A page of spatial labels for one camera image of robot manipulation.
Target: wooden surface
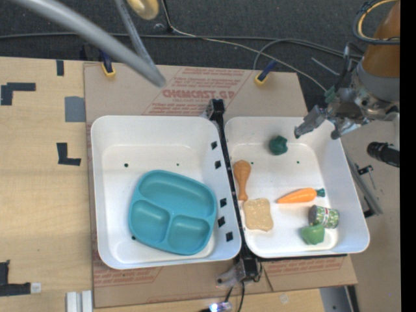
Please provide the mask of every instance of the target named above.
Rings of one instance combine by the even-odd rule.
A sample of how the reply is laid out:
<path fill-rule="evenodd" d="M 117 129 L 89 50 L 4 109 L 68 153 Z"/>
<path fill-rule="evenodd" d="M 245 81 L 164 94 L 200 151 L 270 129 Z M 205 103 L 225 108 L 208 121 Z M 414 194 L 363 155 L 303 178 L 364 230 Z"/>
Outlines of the wooden surface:
<path fill-rule="evenodd" d="M 67 292 L 92 290 L 85 123 L 65 122 L 64 98 L 84 97 L 83 63 L 0 58 L 0 84 L 36 83 L 0 106 L 0 262 L 9 283 L 40 282 L 42 292 L 0 297 L 0 311 L 65 311 Z M 57 142 L 80 166 L 58 164 Z M 233 297 L 234 305 L 239 297 Z M 197 311 L 193 300 L 103 311 Z M 323 311 L 318 289 L 244 297 L 242 311 Z"/>

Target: orange toy carrot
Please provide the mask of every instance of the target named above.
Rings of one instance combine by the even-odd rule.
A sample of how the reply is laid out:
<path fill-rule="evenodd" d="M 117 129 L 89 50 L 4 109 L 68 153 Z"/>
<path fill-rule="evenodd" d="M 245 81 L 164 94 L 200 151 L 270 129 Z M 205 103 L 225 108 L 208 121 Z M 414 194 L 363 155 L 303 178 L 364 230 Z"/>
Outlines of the orange toy carrot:
<path fill-rule="evenodd" d="M 291 192 L 280 199 L 277 199 L 277 203 L 297 203 L 297 202 L 309 202 L 313 201 L 317 196 L 325 196 L 325 190 L 315 190 L 311 187 L 301 188 L 294 192 Z"/>

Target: cardboard box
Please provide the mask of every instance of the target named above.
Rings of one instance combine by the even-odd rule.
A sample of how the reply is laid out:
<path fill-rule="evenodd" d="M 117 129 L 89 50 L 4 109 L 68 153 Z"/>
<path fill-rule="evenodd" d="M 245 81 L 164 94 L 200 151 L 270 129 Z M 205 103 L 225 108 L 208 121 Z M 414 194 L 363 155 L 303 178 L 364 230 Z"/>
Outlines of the cardboard box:
<path fill-rule="evenodd" d="M 85 64 L 86 134 L 92 225 L 95 307 L 150 302 L 173 302 L 225 297 L 228 288 L 216 285 L 216 276 L 233 266 L 233 260 L 133 270 L 107 267 L 96 243 L 94 180 L 90 128 L 104 115 L 199 116 L 209 100 L 222 98 L 225 121 L 235 116 L 304 116 L 307 112 L 295 73 L 272 72 L 258 87 L 258 71 L 159 66 L 167 84 L 158 89 L 123 65 L 108 78 L 99 64 Z M 246 293 L 271 293 L 356 283 L 349 256 L 263 262 L 263 275 L 247 285 Z"/>

